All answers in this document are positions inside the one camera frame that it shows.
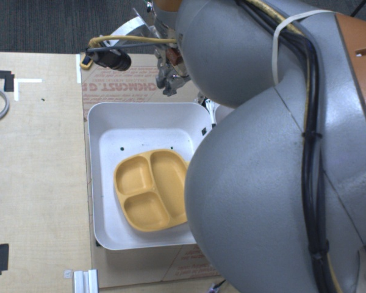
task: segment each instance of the white container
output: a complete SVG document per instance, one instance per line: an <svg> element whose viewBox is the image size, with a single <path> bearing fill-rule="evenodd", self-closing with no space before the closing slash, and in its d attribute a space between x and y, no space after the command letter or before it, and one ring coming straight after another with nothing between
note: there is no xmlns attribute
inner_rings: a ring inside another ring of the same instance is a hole
<svg viewBox="0 0 366 293"><path fill-rule="evenodd" d="M141 232L127 222L115 194L119 162L156 149L172 149L190 161L212 129L208 111L195 103L99 103L88 113L96 240L109 250L194 244L187 223Z"/></svg>

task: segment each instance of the wooden table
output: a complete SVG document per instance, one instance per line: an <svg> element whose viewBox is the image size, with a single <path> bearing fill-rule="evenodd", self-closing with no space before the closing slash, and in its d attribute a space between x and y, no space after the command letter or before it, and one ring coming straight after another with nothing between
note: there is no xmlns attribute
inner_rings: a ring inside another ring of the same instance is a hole
<svg viewBox="0 0 366 293"><path fill-rule="evenodd" d="M71 272L92 268L76 59L75 54L0 52L0 70L25 79L18 98L7 93L10 109L0 120L0 244L9 244L9 268L0 275L0 293L72 292ZM206 292L220 280L102 291ZM237 291L225 284L223 292Z"/></svg>

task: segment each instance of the yellow plate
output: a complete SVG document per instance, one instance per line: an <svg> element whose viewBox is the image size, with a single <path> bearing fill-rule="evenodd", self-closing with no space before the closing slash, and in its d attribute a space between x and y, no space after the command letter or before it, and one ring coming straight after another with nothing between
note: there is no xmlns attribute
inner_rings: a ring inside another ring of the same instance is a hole
<svg viewBox="0 0 366 293"><path fill-rule="evenodd" d="M114 186L128 222L140 231L186 222L186 172L187 163L171 150L148 151L120 162L114 171Z"/></svg>

